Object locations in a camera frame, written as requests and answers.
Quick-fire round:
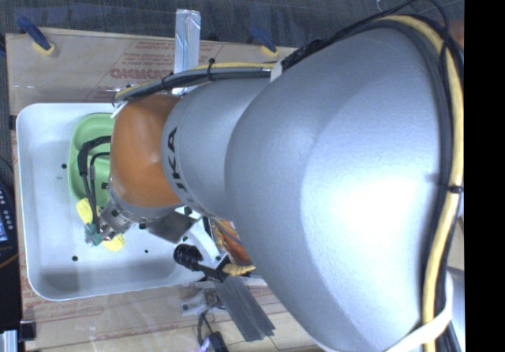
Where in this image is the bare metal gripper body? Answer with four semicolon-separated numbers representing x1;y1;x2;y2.
97;203;137;243

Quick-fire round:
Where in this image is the yellow corn cob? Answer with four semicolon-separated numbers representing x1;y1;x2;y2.
75;197;126;253

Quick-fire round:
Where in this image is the white plastic tray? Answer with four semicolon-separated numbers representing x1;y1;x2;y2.
15;102;223;301

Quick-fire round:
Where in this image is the green divided plate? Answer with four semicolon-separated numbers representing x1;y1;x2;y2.
67;112;116;201

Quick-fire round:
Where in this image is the orange packet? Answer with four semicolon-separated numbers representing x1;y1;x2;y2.
211;218;253;267

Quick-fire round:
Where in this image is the brown cardboard board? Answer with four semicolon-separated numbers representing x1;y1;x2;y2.
6;26;465;352

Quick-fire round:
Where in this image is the black cylinder on white bracket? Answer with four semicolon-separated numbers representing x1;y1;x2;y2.
173;208;232;283

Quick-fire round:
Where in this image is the black block with wires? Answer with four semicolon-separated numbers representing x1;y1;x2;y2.
208;331;230;352

